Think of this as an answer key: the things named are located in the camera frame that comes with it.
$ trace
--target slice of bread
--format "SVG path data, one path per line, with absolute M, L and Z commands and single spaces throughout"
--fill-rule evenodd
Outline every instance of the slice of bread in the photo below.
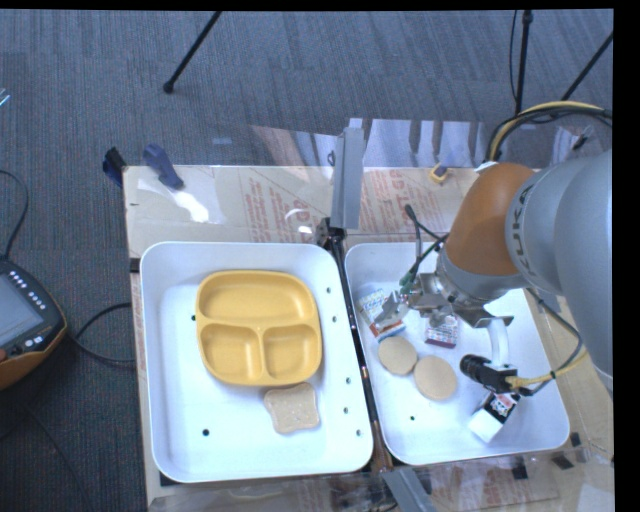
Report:
M 316 391 L 308 382 L 286 389 L 270 389 L 264 395 L 273 428 L 280 434 L 313 428 L 320 423 Z

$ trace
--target gray robot arm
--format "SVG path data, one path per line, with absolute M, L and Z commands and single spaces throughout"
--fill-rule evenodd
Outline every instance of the gray robot arm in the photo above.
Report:
M 472 327 L 487 327 L 493 317 L 484 305 L 526 287 L 566 298 L 613 394 L 611 150 L 538 172 L 511 163 L 484 169 L 435 272 L 419 274 L 417 293 L 403 300 L 434 326 L 453 312 Z

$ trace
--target tripod leg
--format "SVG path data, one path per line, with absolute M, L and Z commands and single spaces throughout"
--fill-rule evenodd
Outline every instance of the tripod leg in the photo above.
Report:
M 189 61 L 191 60 L 191 57 L 193 57 L 193 55 L 196 53 L 196 50 L 200 47 L 205 37 L 207 37 L 207 34 L 213 28 L 216 21 L 218 21 L 218 18 L 220 17 L 221 14 L 222 14 L 222 11 L 216 11 L 213 13 L 213 16 L 211 16 L 211 19 L 209 20 L 207 25 L 204 27 L 204 29 L 202 29 L 202 32 L 200 32 L 198 39 L 196 39 L 196 42 L 193 43 L 193 46 L 189 49 L 187 54 L 184 56 L 184 59 L 182 59 L 182 62 L 173 73 L 173 76 L 169 79 L 168 82 L 165 82 L 165 84 L 162 86 L 162 90 L 164 92 L 166 92 L 167 94 L 171 94 L 173 92 L 173 84 L 175 84 L 178 77 L 182 74 L 182 72 L 184 71 L 184 68 L 187 67 L 187 64 L 189 64 Z
M 598 51 L 593 55 L 593 57 L 591 57 L 591 60 L 589 61 L 589 64 L 587 64 L 585 66 L 585 68 L 582 70 L 582 72 L 580 73 L 580 75 L 578 75 L 578 78 L 576 78 L 575 82 L 573 82 L 573 84 L 571 84 L 571 87 L 569 87 L 567 89 L 567 92 L 565 92 L 562 95 L 562 101 L 568 100 L 569 96 L 571 96 L 573 94 L 573 91 L 576 90 L 576 88 L 578 87 L 578 85 L 580 85 L 580 82 L 582 82 L 582 79 L 587 76 L 587 73 L 591 70 L 591 68 L 593 67 L 593 65 L 597 62 L 597 60 L 600 58 L 600 55 L 602 55 L 604 53 L 604 51 L 607 49 L 607 46 L 609 46 L 609 43 L 611 43 L 611 41 L 613 41 L 613 31 L 611 32 L 611 34 L 609 34 L 609 37 L 607 37 L 607 39 L 605 39 L 604 43 L 602 43 L 602 46 L 600 46 L 600 48 L 598 49 Z
M 529 43 L 529 25 L 533 22 L 533 13 L 525 10 L 522 14 L 522 45 L 520 46 L 520 72 L 518 73 L 518 91 L 516 93 L 516 115 L 522 110 L 522 91 L 524 89 L 524 68 L 527 62 Z

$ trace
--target white tray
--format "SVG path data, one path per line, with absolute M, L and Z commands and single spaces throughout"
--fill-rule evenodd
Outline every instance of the white tray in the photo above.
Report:
M 312 291 L 323 358 L 309 379 L 320 424 L 278 434 L 269 387 L 225 384 L 198 350 L 196 292 L 209 274 L 288 272 Z M 310 244 L 163 242 L 140 265 L 151 445 L 158 469 L 183 483 L 356 471 L 373 439 L 342 285 L 331 255 Z
M 437 253 L 427 257 L 421 272 L 432 272 Z M 363 243 L 352 247 L 345 267 L 353 303 L 367 288 L 382 288 L 388 294 L 415 261 L 413 243 Z M 514 316 L 507 327 L 509 363 L 518 375 L 537 377 L 551 370 L 542 341 L 522 290 L 513 290 L 486 308 L 495 316 Z M 488 456 L 555 449 L 569 435 L 569 419 L 557 384 L 550 383 L 533 397 L 523 397 L 504 427 L 489 442 L 478 438 L 467 423 L 487 391 L 464 376 L 459 369 L 466 354 L 491 359 L 487 329 L 473 329 L 459 322 L 455 348 L 424 343 L 427 319 L 410 311 L 401 334 L 413 343 L 418 356 L 437 355 L 447 360 L 458 377 L 458 388 L 446 401 L 425 398 L 416 388 L 412 374 L 389 373 L 377 357 L 378 344 L 366 320 L 357 314 L 358 332 L 371 378 L 383 438 L 389 451 L 412 465 L 451 462 Z

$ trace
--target yellow divided plate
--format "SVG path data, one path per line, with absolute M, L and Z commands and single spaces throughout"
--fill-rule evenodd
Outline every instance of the yellow divided plate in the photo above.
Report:
M 196 329 L 205 366 L 231 384 L 302 382 L 322 359 L 313 294 L 300 279 L 284 272 L 211 274 L 198 287 Z

